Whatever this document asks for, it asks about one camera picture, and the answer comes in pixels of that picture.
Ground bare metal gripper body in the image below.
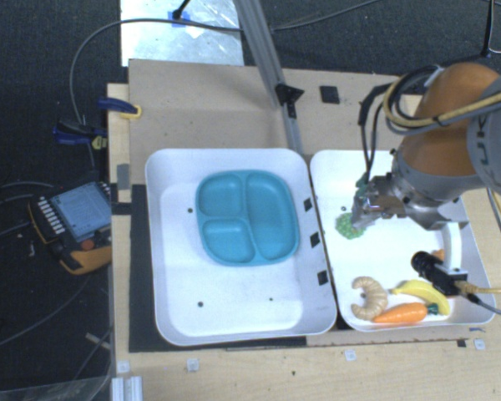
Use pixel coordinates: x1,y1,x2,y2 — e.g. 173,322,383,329
362,173,468,231

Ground green grapes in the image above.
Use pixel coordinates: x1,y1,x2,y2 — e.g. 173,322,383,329
335,211,367,241

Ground white plastic tray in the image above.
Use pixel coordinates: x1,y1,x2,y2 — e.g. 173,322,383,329
144,147,339,348
309,149,498,333

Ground beige croissant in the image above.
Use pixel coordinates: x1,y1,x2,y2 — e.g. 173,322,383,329
350,275,390,321

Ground yellow banana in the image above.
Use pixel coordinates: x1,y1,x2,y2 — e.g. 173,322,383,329
389,278,452,317

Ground orange carrot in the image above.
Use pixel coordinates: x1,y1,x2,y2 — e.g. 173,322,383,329
372,302,440,325

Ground blue divided plate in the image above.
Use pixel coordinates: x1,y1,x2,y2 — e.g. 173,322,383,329
195,169,301,267

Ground brown cardboard board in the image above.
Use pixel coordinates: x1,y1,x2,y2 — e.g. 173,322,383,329
127,58,501,348

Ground black cylinder on white bracket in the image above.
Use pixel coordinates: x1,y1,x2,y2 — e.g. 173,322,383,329
410,218,471,298

